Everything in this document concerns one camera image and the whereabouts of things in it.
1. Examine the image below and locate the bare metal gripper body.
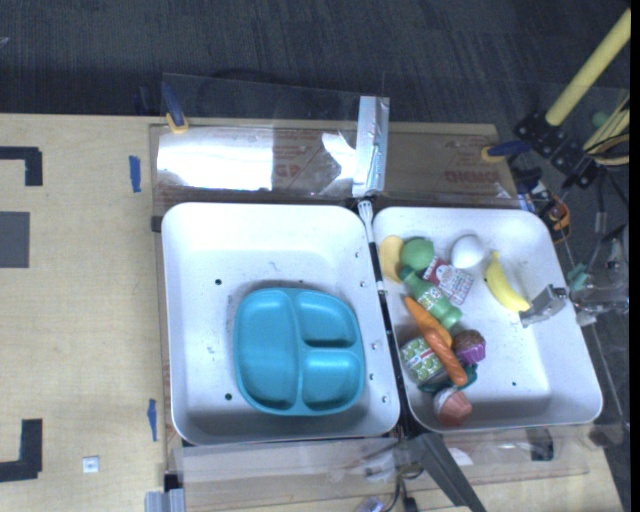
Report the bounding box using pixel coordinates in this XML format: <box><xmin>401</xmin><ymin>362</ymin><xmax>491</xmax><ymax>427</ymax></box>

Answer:
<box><xmin>567</xmin><ymin>286</ymin><xmax>630</xmax><ymax>325</ymax></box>

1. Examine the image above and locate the yellow banana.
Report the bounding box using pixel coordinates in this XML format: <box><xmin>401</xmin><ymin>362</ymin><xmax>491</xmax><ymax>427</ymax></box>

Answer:
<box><xmin>483</xmin><ymin>250</ymin><xmax>532</xmax><ymax>314</ymax></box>

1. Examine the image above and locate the white plastic tray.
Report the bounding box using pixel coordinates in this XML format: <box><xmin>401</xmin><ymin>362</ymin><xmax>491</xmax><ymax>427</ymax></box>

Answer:
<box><xmin>160</xmin><ymin>201</ymin><xmax>401</xmax><ymax>446</ymax></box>
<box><xmin>372</xmin><ymin>206</ymin><xmax>604</xmax><ymax>434</ymax></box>

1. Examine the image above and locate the purple cupcake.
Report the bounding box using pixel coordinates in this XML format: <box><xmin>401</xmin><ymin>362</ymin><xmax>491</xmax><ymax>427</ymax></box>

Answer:
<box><xmin>452</xmin><ymin>328</ymin><xmax>487</xmax><ymax>367</ymax></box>

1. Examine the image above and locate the red and white carton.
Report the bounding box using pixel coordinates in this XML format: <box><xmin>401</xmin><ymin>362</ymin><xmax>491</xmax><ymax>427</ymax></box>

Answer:
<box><xmin>422</xmin><ymin>255</ymin><xmax>475</xmax><ymax>307</ymax></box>

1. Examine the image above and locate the white egg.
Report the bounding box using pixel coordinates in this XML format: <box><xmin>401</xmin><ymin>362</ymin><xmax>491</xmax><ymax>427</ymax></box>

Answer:
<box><xmin>451</xmin><ymin>234</ymin><xmax>487</xmax><ymax>270</ymax></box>

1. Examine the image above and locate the teal flat toy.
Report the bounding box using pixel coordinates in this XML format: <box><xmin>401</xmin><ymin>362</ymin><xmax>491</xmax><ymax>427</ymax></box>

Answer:
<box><xmin>417</xmin><ymin>363</ymin><xmax>479</xmax><ymax>394</ymax></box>

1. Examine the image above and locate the green bottle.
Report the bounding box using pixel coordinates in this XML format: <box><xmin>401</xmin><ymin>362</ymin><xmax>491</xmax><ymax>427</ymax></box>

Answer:
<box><xmin>398</xmin><ymin>265</ymin><xmax>464</xmax><ymax>331</ymax></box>

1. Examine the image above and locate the orange bread loaf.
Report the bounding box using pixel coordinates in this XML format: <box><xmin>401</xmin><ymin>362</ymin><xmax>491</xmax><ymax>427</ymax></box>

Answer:
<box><xmin>423</xmin><ymin>329</ymin><xmax>469</xmax><ymax>388</ymax></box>

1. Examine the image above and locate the orange carrot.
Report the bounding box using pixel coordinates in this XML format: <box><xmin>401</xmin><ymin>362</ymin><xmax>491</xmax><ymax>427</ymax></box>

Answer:
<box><xmin>403</xmin><ymin>295</ymin><xmax>454</xmax><ymax>349</ymax></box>

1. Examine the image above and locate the green juice carton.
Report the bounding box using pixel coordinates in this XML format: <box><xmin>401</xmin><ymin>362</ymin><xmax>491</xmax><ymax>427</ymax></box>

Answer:
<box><xmin>399</xmin><ymin>337</ymin><xmax>446</xmax><ymax>386</ymax></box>

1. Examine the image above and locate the green apple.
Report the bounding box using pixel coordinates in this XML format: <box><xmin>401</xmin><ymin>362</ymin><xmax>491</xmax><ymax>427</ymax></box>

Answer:
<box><xmin>399</xmin><ymin>237</ymin><xmax>436</xmax><ymax>273</ymax></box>

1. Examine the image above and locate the pink cupcake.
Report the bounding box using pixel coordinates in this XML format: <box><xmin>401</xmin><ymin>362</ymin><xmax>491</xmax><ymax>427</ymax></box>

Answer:
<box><xmin>432</xmin><ymin>387</ymin><xmax>474</xmax><ymax>428</ymax></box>

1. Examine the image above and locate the yellow curved slice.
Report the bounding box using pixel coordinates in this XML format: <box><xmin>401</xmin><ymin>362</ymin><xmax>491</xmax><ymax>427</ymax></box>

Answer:
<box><xmin>378</xmin><ymin>234</ymin><xmax>407</xmax><ymax>284</ymax></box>

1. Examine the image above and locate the blue divided plate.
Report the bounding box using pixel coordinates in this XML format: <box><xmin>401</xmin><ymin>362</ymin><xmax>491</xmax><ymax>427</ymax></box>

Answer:
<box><xmin>232</xmin><ymin>287</ymin><xmax>366</xmax><ymax>417</ymax></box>

